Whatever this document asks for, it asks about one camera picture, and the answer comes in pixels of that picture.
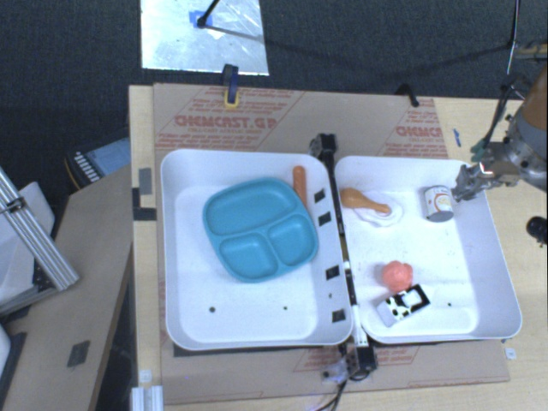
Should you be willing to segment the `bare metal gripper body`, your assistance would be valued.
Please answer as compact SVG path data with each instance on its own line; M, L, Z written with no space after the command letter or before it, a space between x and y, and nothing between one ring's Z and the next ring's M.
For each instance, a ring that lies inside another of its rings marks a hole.
M547 187L547 162L524 143L492 142L480 161L482 171L496 182L513 186L524 181L543 192Z

